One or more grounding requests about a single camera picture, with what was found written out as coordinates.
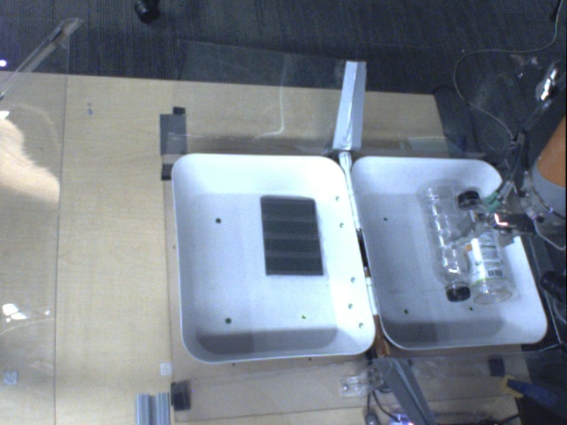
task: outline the wooden surface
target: wooden surface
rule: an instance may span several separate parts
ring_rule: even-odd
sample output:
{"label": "wooden surface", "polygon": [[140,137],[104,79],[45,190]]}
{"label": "wooden surface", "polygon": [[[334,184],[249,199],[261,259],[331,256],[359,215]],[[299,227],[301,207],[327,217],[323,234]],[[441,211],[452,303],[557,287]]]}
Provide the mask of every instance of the wooden surface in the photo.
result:
{"label": "wooden surface", "polygon": [[[168,391],[168,364],[172,353],[180,357],[170,331],[159,115],[184,106],[196,133],[285,133],[291,140],[321,141],[327,121],[334,125],[333,93],[68,78],[55,323],[58,425],[134,423],[136,394]],[[401,104],[394,95],[368,94],[366,106],[369,114],[382,113],[377,126],[366,129],[373,137],[403,141],[416,128],[421,137],[442,134],[432,97],[405,97]],[[202,379],[206,383],[206,374]],[[290,410],[284,403],[275,399],[276,409]],[[194,423],[359,425],[363,411],[356,406]]]}
{"label": "wooden surface", "polygon": [[[0,73],[0,80],[7,77]],[[65,77],[20,76],[0,101],[0,423],[53,423]],[[21,313],[7,316],[6,307]]]}

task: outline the bottle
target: bottle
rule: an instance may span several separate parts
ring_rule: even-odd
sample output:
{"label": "bottle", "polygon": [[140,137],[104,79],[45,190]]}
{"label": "bottle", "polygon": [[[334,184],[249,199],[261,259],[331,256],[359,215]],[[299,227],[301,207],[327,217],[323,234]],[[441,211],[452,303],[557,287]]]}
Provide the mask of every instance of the bottle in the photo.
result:
{"label": "bottle", "polygon": [[512,296],[500,247],[494,233],[488,229],[470,241],[470,289],[473,300],[480,305],[497,304]]}
{"label": "bottle", "polygon": [[469,263],[463,244],[455,243],[462,236],[464,213],[457,208],[455,193],[441,184],[421,188],[417,195],[426,219],[436,277],[445,285],[449,301],[467,300]]}

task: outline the clear acrylic panel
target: clear acrylic panel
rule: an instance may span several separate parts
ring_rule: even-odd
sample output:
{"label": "clear acrylic panel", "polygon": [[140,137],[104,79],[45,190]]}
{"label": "clear acrylic panel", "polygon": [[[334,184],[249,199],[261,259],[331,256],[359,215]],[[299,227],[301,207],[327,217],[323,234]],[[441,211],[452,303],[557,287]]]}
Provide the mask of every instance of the clear acrylic panel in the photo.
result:
{"label": "clear acrylic panel", "polygon": [[176,106],[186,109],[187,152],[323,154],[330,151],[345,61],[178,43]]}
{"label": "clear acrylic panel", "polygon": [[68,33],[0,26],[0,411],[2,423],[52,424]]}

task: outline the wooden table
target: wooden table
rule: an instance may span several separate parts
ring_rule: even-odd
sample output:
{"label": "wooden table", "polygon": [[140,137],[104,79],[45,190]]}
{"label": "wooden table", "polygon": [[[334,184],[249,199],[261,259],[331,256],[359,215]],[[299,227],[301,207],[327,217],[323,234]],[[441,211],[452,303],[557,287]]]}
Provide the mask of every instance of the wooden table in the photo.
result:
{"label": "wooden table", "polygon": [[[179,347],[172,344],[159,115],[182,106],[196,130],[220,135],[271,128],[270,115],[283,108],[297,134],[306,120],[334,125],[329,102],[337,102],[337,91],[285,93],[283,106],[272,87],[68,77],[55,320],[58,425],[133,423],[136,394],[168,391],[172,381]],[[365,140],[392,147],[408,143],[408,135],[442,137],[433,97],[368,93],[365,105],[374,121]],[[363,409],[198,423],[359,425]]]}

